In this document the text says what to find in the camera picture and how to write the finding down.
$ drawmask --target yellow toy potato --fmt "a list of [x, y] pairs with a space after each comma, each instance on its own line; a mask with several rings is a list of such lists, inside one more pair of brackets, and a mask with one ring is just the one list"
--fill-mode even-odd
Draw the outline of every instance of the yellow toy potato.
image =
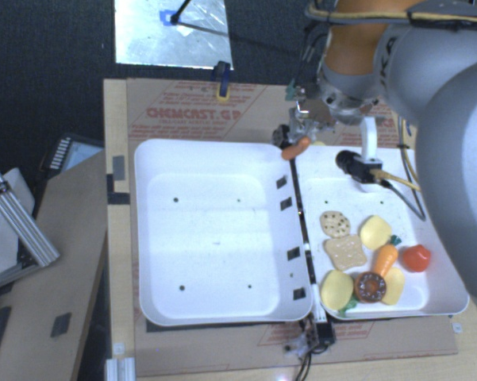
[[360, 230], [360, 239], [369, 250], [385, 245], [391, 237], [391, 227], [377, 215], [371, 216]]
[[392, 267], [384, 277], [387, 283], [387, 292], [383, 296], [381, 302], [387, 305], [395, 305], [402, 295], [406, 277], [401, 269]]
[[351, 298], [353, 280], [350, 275], [342, 271], [333, 270], [326, 276], [321, 287], [323, 304], [333, 310], [344, 308]]

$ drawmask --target toy food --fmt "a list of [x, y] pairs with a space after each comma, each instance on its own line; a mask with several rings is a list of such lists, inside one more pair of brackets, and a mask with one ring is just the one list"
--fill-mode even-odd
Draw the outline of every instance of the toy food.
[[337, 270], [360, 267], [367, 262], [362, 242], [356, 234], [325, 241], [325, 251]]
[[391, 244], [384, 245], [377, 253], [372, 271], [383, 278], [387, 275], [391, 266], [397, 261], [398, 250]]
[[360, 230], [362, 243], [372, 251], [385, 245], [390, 237], [390, 225], [377, 215], [368, 218]]
[[402, 262], [411, 271], [423, 272], [429, 266], [430, 251], [421, 244], [409, 247], [402, 254]]
[[321, 286], [321, 300], [326, 307], [340, 310], [348, 304], [352, 290], [351, 276], [342, 271], [332, 270]]
[[351, 299], [346, 303], [346, 306], [339, 309], [339, 315], [346, 316], [346, 312], [350, 309], [356, 308], [356, 305], [358, 305], [358, 298], [355, 295], [351, 295]]
[[379, 302], [387, 292], [387, 283], [375, 272], [362, 272], [356, 278], [354, 291], [360, 302]]
[[395, 305], [404, 290], [406, 277], [400, 268], [392, 267], [385, 275], [384, 280], [387, 283], [387, 292], [381, 302], [387, 305]]
[[372, 271], [358, 275], [354, 290], [361, 302], [379, 302], [387, 292], [387, 283], [384, 277], [398, 258], [398, 251], [391, 244], [384, 245], [378, 255]]
[[332, 238], [348, 236], [351, 231], [349, 220], [341, 212], [329, 210], [319, 217], [323, 232]]

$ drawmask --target white tray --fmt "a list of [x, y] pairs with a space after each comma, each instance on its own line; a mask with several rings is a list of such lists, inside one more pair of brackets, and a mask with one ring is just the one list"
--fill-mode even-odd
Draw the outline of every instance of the white tray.
[[[378, 214], [402, 238], [399, 248], [423, 244], [432, 262], [426, 272], [405, 271], [405, 290], [395, 306], [360, 303], [345, 315], [327, 311], [356, 320], [464, 310], [468, 294], [430, 221], [417, 219], [390, 190], [363, 187], [345, 175], [335, 164], [343, 149], [360, 152], [310, 146], [296, 160], [317, 282], [333, 269], [319, 223], [326, 210], [348, 217], [352, 233]], [[378, 157], [385, 170], [404, 175], [398, 150], [381, 148]], [[149, 140], [136, 150], [135, 169], [146, 318], [158, 325], [197, 325], [296, 321], [309, 313], [313, 299], [301, 226], [290, 165], [280, 150], [269, 144]], [[412, 199], [409, 189], [395, 186]], [[346, 272], [370, 268], [367, 263]]]
[[[423, 244], [432, 255], [429, 267], [422, 273], [407, 271], [399, 261], [394, 264], [394, 267], [404, 271], [406, 277], [404, 291], [396, 305], [388, 306], [380, 302], [359, 303], [345, 315], [325, 307], [327, 312], [339, 319], [356, 320], [458, 314], [465, 310], [469, 295], [429, 216], [427, 221], [423, 222], [391, 190], [379, 185], [361, 185], [349, 175], [345, 175], [335, 163], [337, 154], [345, 149], [360, 153], [360, 148], [311, 145], [296, 159], [318, 283], [334, 269], [332, 261], [323, 249], [323, 242], [329, 237], [323, 233], [319, 222], [319, 217], [326, 210], [338, 210], [346, 216], [351, 223], [351, 234], [358, 234], [365, 220], [377, 214], [390, 224], [393, 234], [402, 239], [398, 246], [399, 255], [405, 247], [416, 244]], [[413, 160], [412, 151], [409, 151], [409, 155]], [[406, 176], [398, 149], [378, 148], [377, 156], [383, 161], [385, 171], [401, 177]], [[416, 204], [411, 189], [393, 181], [391, 183]], [[373, 252], [366, 247], [363, 249], [367, 264], [350, 268], [346, 273], [354, 275], [371, 270]]]
[[135, 168], [140, 305], [150, 321], [295, 321], [309, 313], [290, 167], [276, 147], [149, 140]]

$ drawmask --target metal frame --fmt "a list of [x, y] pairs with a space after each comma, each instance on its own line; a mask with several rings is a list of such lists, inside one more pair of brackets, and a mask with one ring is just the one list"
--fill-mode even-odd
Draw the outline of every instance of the metal frame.
[[19, 202], [10, 185], [0, 174], [0, 213], [7, 220], [21, 243], [28, 249], [36, 266], [23, 268], [21, 264], [4, 271], [0, 275], [0, 286], [21, 278], [37, 267], [46, 267], [60, 254], [48, 238], [40, 231], [33, 217]]

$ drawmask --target orange toy sausage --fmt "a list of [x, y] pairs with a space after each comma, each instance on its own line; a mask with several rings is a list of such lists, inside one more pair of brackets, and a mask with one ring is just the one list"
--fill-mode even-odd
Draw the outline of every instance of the orange toy sausage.
[[304, 152], [310, 145], [310, 138], [305, 136], [300, 138], [298, 143], [294, 145], [290, 145], [283, 149], [281, 154], [283, 160], [291, 161], [295, 157], [299, 156], [302, 152]]

